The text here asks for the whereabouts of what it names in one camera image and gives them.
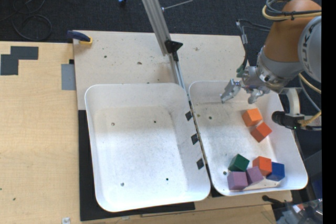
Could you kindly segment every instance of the black strip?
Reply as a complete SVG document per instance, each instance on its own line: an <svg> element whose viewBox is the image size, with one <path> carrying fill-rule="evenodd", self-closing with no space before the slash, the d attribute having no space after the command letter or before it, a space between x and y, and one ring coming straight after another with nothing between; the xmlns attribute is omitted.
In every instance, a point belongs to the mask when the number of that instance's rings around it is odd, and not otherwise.
<svg viewBox="0 0 336 224"><path fill-rule="evenodd" d="M19 61L17 58L13 57L10 54L2 54L1 55L1 67L0 67L0 75L18 75L19 70Z"/></svg>
<svg viewBox="0 0 336 224"><path fill-rule="evenodd" d="M200 158L200 159L197 161L197 167L198 167L198 170L201 169L203 166L204 166L203 159Z"/></svg>
<svg viewBox="0 0 336 224"><path fill-rule="evenodd" d="M186 113L185 116L186 116L186 118L187 118L188 121L193 117L191 111L189 111L188 113Z"/></svg>
<svg viewBox="0 0 336 224"><path fill-rule="evenodd" d="M11 46L10 54L19 60L37 60L38 47Z"/></svg>
<svg viewBox="0 0 336 224"><path fill-rule="evenodd" d="M192 135L191 141L193 141L193 145L195 145L197 143L197 141L198 141L197 134Z"/></svg>
<svg viewBox="0 0 336 224"><path fill-rule="evenodd" d="M93 182L93 168L90 149L90 136L85 110L78 111L79 124L79 197L80 220L95 220L130 215L153 214L163 212L179 212L195 210L193 202L182 204L155 206L123 212L108 212L102 209L96 200L95 185Z"/></svg>

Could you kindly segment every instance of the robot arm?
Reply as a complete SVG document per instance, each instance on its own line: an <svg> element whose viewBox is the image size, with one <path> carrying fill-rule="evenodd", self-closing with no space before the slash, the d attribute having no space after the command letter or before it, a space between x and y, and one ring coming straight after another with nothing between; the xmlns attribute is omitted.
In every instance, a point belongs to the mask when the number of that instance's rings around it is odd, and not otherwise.
<svg viewBox="0 0 336 224"><path fill-rule="evenodd" d="M224 103L241 88L250 93L250 104L270 91L286 94L290 112L275 112L273 121L291 129L304 129L315 119L307 121L300 114L298 89L289 90L286 85L303 71L321 82L321 6L311 0L271 0L273 3L284 1L287 3L280 13L265 5L263 15L274 22L258 54L257 64L245 68L240 82L231 80L221 99Z"/></svg>

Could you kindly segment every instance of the blue cube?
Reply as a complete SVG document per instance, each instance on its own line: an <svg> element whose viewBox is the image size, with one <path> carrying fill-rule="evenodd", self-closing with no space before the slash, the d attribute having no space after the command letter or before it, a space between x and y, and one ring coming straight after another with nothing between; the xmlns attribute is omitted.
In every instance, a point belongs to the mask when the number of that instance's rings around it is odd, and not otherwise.
<svg viewBox="0 0 336 224"><path fill-rule="evenodd" d="M267 179L280 181L285 177L285 165L272 162L272 172L266 176Z"/></svg>

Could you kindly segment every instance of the green cube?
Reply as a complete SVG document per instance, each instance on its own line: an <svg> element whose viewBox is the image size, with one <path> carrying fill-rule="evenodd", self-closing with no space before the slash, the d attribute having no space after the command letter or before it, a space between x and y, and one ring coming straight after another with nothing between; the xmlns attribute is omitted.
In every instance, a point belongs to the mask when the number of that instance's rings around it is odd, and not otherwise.
<svg viewBox="0 0 336 224"><path fill-rule="evenodd" d="M235 172L245 172L249 164L249 160L240 154L237 154L230 162L228 169Z"/></svg>

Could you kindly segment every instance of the black bracket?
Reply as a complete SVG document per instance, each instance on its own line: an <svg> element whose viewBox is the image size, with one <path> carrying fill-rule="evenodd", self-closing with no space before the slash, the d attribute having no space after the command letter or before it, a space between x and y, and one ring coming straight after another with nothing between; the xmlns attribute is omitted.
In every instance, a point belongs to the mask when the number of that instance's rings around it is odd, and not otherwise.
<svg viewBox="0 0 336 224"><path fill-rule="evenodd" d="M183 43L172 40L166 40L164 44L166 46L167 52L169 54L173 54L173 59L175 61L178 61L179 57L177 56L177 50L183 46Z"/></svg>

